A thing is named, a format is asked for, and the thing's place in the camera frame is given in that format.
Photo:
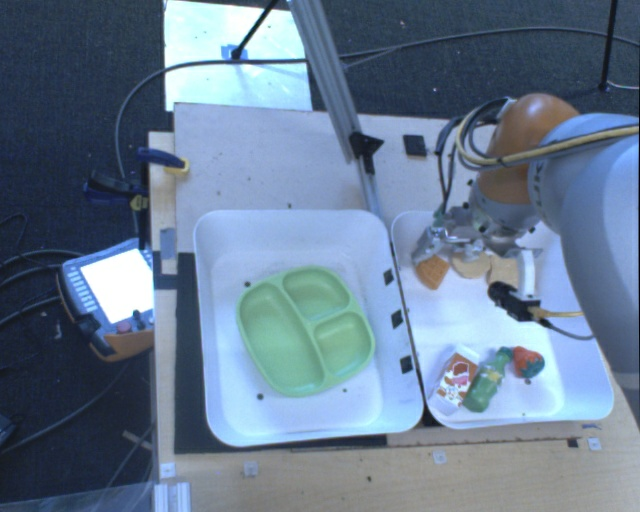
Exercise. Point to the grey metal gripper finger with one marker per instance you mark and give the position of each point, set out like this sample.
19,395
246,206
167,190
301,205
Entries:
470,251
425,247

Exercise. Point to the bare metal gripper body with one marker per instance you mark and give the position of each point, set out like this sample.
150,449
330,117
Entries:
475,232

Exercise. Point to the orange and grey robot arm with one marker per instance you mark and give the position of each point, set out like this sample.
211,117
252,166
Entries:
585,210

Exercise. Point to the round tan bread slice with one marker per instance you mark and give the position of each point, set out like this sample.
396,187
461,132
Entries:
470,270

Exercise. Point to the orange waffle biscuit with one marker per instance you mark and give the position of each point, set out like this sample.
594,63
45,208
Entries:
433,274

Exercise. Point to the pale bread slice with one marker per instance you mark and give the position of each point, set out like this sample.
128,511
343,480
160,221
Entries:
502,274

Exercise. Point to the black block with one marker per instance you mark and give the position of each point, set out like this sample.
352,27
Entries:
415,145

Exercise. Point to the red and green strawberry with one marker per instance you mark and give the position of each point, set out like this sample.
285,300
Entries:
527,362

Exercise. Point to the white and orange carton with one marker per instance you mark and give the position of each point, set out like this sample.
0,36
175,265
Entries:
452,382

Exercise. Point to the green plastic bottle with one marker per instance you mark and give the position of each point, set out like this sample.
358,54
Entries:
482,390

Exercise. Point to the white plastic tray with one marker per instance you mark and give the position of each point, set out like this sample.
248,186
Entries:
225,400
560,380

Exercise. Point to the green divided plate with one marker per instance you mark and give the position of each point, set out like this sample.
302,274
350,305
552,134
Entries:
280,330

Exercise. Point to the pale wood board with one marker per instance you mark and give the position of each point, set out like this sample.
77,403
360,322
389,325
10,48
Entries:
260,160

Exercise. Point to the black cylinder on white bracket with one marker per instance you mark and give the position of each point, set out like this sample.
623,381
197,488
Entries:
515,300

